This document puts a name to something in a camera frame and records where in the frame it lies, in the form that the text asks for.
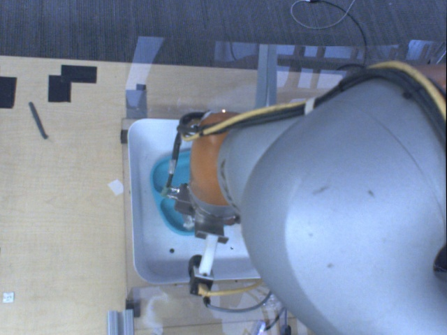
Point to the black cylinder on white bracket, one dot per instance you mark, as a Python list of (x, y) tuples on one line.
[(209, 253)]

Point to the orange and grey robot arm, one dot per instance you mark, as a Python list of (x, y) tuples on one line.
[(331, 187)]

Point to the white plastic tray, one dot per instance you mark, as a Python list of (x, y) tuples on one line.
[(146, 246)]

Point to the blue divided plate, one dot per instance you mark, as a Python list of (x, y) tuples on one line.
[(159, 181)]

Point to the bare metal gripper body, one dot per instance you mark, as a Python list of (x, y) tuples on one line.
[(209, 229)]

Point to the dark grey thin strip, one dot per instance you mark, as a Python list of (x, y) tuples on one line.
[(37, 120)]

